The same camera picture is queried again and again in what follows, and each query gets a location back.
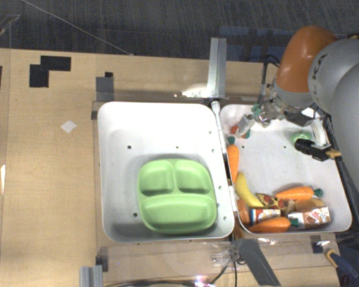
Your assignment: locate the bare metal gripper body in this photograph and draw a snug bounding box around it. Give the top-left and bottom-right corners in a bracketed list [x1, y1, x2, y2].
[255, 98, 288, 129]

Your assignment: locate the red and green small toy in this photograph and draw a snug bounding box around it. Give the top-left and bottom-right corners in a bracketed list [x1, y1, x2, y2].
[230, 124, 252, 140]

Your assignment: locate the orange carrot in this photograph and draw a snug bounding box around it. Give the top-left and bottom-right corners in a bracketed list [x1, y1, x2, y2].
[248, 216, 300, 234]
[275, 185, 324, 201]
[226, 136, 241, 185]

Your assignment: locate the green round toy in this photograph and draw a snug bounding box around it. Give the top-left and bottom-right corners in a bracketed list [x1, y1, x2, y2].
[290, 130, 314, 146]

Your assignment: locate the white plastic tray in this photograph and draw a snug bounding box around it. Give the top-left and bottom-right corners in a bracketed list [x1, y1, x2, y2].
[97, 101, 236, 243]
[220, 103, 353, 236]

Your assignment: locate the yellow banana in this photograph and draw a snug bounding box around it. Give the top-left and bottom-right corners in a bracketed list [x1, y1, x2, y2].
[235, 172, 266, 208]

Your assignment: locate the pizza slice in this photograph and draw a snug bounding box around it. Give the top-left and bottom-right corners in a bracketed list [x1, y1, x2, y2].
[255, 192, 297, 212]

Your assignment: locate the orange round toy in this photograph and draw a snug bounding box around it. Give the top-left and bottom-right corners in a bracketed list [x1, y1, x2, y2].
[236, 198, 251, 225]

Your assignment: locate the white and orange bottle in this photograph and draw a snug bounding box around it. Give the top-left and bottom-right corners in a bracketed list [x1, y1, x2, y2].
[248, 208, 282, 224]

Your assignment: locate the tan bread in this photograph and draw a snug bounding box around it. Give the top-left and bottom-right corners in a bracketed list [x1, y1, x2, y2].
[295, 197, 325, 212]

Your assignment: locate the green divided plate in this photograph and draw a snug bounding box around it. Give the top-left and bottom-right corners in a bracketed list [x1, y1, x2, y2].
[136, 158, 218, 236]

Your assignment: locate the brown and white carton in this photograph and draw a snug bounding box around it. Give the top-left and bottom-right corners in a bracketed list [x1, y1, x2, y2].
[287, 206, 331, 230]

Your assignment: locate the black cylinder on white bracket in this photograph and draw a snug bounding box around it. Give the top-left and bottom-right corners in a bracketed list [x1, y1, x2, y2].
[293, 121, 333, 163]

